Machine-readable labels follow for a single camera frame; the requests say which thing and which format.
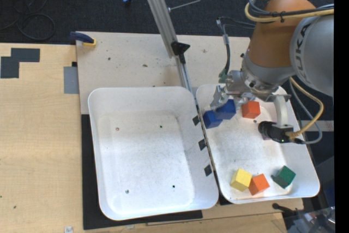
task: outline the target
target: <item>blue block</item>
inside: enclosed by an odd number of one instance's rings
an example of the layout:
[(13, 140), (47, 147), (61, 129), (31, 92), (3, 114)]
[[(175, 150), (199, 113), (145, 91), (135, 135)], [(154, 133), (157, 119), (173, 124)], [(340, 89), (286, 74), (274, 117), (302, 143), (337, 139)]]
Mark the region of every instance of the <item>blue block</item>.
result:
[(235, 114), (236, 109), (233, 99), (229, 99), (224, 106), (217, 108), (215, 111), (216, 118), (221, 120), (230, 120)]
[(207, 129), (217, 127), (223, 121), (217, 119), (214, 111), (212, 110), (205, 112), (202, 116), (202, 119)]

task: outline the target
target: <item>aluminum rail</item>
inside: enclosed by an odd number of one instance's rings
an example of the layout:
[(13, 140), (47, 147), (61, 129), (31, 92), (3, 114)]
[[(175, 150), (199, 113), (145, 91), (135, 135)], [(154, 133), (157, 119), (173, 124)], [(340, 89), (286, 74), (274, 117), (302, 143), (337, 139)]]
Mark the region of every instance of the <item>aluminum rail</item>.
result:
[(180, 76), (180, 81), (183, 87), (188, 89), (192, 93), (190, 80), (188, 77), (188, 71), (185, 62), (183, 63), (179, 55), (175, 55), (172, 49), (172, 43), (178, 42), (175, 29), (172, 24), (172, 20), (169, 14), (165, 0), (147, 0), (151, 11), (153, 13), (155, 22), (158, 26), (161, 37), (164, 41), (165, 47), (169, 57), (175, 57), (177, 62), (177, 68)]

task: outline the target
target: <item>white bin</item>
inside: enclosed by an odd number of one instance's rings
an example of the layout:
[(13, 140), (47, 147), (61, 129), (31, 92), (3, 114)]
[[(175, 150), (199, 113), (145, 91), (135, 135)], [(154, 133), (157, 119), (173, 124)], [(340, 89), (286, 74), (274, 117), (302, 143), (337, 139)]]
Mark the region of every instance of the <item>white bin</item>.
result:
[[(216, 86), (202, 85), (198, 88), (196, 98), (201, 114), (209, 110)], [(286, 94), (283, 88), (279, 88), (276, 93)], [(224, 120), (218, 127), (206, 129), (222, 195), (234, 204), (315, 196), (320, 183), (307, 145), (264, 140), (258, 132), (258, 124), (262, 121), (276, 122), (276, 109), (272, 102), (265, 103), (258, 98), (256, 101), (260, 103), (261, 114), (254, 120), (244, 118), (241, 110), (238, 110), (231, 120)], [(294, 126), (294, 131), (298, 131), (299, 125), (291, 103), (288, 101), (286, 106), (288, 123)], [(271, 179), (271, 175), (276, 175), (284, 165), (296, 173), (292, 183), (285, 189)], [(232, 176), (239, 168), (252, 176), (264, 174), (270, 187), (255, 195), (251, 195), (249, 189), (241, 192), (231, 187)]]
[(125, 220), (216, 204), (218, 187), (187, 89), (98, 88), (88, 107), (105, 216)]

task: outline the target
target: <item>yellow block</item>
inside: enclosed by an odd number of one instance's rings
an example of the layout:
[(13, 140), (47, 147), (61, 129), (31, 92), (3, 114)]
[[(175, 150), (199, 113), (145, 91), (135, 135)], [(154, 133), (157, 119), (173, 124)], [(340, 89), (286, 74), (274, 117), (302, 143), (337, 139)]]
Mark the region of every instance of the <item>yellow block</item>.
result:
[(247, 189), (247, 187), (249, 187), (251, 179), (251, 173), (239, 168), (235, 171), (231, 179), (230, 186), (243, 192), (245, 189)]

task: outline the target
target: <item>blue clamp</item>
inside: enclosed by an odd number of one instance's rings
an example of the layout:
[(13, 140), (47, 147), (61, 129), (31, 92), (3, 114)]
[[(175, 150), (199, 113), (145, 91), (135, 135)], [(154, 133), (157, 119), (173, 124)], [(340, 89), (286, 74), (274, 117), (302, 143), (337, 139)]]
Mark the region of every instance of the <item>blue clamp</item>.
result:
[(69, 34), (69, 40), (82, 41), (82, 44), (84, 46), (90, 46), (90, 47), (96, 46), (96, 39), (80, 32), (71, 31)]

